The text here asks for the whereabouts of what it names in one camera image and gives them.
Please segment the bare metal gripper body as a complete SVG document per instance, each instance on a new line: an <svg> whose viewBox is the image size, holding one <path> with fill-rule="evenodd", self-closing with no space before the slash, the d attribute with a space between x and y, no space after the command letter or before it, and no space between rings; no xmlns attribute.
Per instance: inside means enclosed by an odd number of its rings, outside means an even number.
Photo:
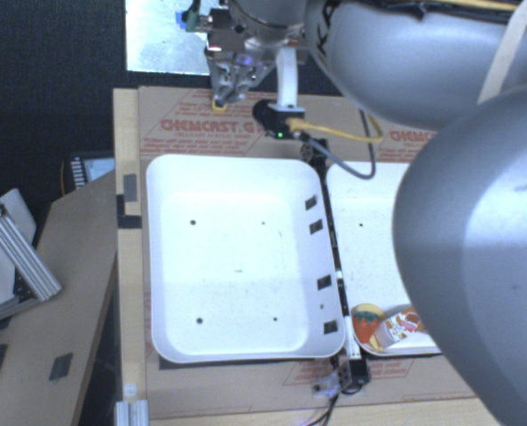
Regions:
<svg viewBox="0 0 527 426"><path fill-rule="evenodd" d="M212 9L207 16L207 59L256 66L275 63L279 49L297 47L300 24L270 23L248 16L240 8Z"/></svg>

